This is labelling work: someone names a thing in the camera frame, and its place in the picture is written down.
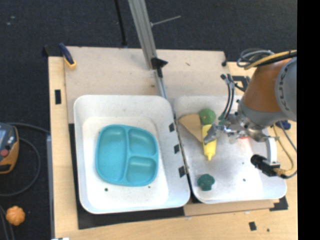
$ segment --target red button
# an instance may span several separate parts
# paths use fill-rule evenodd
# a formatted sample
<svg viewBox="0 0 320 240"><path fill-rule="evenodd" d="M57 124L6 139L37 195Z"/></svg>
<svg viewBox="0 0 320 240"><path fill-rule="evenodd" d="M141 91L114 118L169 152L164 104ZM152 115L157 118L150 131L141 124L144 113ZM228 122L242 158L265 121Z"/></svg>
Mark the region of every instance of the red button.
<svg viewBox="0 0 320 240"><path fill-rule="evenodd" d="M9 150L2 149L0 152L0 155L5 158L7 155L9 155Z"/></svg>

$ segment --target orange ball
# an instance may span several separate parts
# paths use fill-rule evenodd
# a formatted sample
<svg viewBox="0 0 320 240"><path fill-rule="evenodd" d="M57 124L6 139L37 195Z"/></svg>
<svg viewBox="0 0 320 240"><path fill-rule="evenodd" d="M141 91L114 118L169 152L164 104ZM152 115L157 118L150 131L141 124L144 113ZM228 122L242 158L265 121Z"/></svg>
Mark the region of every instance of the orange ball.
<svg viewBox="0 0 320 240"><path fill-rule="evenodd" d="M24 210L16 205L6 210L5 219L12 225L18 226L25 221Z"/></svg>

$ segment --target green ball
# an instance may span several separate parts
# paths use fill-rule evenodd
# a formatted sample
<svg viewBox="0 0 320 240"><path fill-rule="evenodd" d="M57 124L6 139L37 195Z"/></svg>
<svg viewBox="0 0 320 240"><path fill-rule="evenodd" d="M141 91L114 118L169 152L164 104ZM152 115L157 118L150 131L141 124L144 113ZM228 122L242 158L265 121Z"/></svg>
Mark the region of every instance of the green ball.
<svg viewBox="0 0 320 240"><path fill-rule="evenodd" d="M216 113L210 108L204 108L199 113L200 121L203 125L212 125L216 120Z"/></svg>

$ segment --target black floor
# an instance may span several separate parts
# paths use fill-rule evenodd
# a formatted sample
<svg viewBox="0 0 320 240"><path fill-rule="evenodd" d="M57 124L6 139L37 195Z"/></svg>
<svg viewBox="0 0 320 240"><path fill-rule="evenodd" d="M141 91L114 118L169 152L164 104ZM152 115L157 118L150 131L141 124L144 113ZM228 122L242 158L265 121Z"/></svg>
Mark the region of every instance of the black floor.
<svg viewBox="0 0 320 240"><path fill-rule="evenodd" d="M181 18L152 28L157 49L225 51L231 61L247 48L297 49L298 0L145 0L150 21ZM129 48L139 41L127 0L119 0ZM114 0L0 0L0 122L50 128L45 45L121 47ZM41 155L35 184L14 197L0 197L6 210L21 206L25 222L17 240L49 240L46 135L19 127ZM37 172L34 152L22 143L15 169L0 174L0 195L26 186ZM6 239L0 219L0 240Z"/></svg>

